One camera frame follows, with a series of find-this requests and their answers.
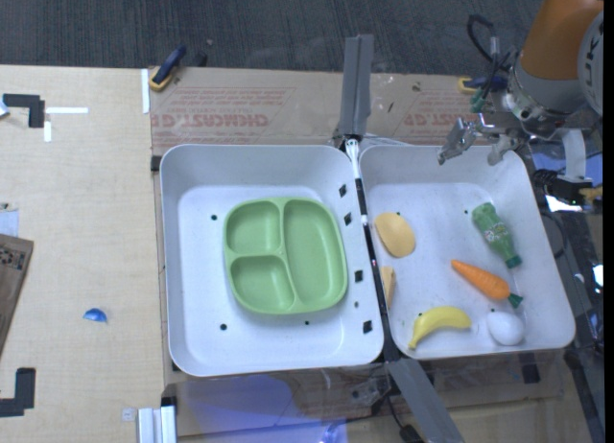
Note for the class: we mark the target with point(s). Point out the white egg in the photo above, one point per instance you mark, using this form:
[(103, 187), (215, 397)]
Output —
[(505, 328)]

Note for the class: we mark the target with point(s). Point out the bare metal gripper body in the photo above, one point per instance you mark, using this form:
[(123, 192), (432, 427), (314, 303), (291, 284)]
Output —
[(525, 120)]

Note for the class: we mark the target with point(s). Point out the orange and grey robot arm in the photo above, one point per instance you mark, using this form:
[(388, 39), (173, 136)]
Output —
[(556, 33)]

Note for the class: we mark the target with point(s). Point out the green divided plate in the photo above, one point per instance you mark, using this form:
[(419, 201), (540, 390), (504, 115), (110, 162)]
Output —
[(312, 249)]

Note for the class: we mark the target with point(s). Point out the white plastic tray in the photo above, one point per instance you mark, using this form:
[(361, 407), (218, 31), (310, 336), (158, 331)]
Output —
[(441, 220), (201, 287)]

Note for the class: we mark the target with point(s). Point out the green plastic bottle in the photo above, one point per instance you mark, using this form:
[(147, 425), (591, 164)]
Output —
[(494, 230)]

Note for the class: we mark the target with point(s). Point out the tan bread slice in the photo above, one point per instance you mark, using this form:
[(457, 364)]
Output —
[(395, 236)]

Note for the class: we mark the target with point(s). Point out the yellow banana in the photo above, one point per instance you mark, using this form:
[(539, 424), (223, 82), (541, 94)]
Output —
[(443, 320)]

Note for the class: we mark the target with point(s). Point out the brown cardboard board, red print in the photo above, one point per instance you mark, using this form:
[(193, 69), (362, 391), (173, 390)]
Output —
[(249, 110)]

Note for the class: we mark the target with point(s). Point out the orange carrot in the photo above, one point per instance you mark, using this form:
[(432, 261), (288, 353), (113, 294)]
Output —
[(479, 279)]

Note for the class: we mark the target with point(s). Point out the brown paper packet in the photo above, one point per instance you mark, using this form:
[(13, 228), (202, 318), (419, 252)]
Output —
[(12, 278)]

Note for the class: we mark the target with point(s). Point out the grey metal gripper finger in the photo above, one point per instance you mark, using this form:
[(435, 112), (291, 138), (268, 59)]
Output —
[(459, 139), (501, 148)]

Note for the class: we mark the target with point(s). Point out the small blue dome piece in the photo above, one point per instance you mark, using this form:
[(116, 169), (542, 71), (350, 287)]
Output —
[(95, 315)]

